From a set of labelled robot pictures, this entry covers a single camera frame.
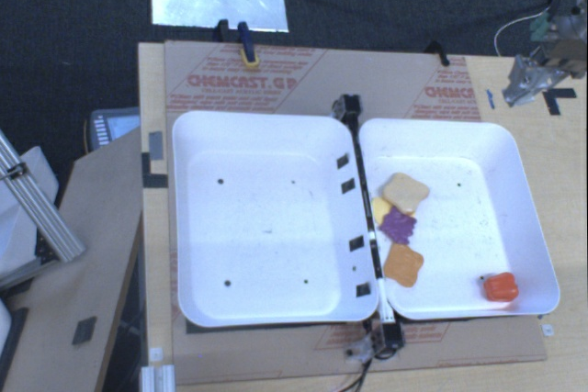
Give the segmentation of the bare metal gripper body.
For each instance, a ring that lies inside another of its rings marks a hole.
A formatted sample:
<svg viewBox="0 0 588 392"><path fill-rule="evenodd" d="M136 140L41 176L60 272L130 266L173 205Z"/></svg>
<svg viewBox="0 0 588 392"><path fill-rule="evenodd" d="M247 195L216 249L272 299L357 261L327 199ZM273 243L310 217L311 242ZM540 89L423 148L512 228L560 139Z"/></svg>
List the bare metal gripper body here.
<svg viewBox="0 0 588 392"><path fill-rule="evenodd" d="M543 52L548 67L583 77L587 71L587 12L554 17L543 39Z"/></svg>

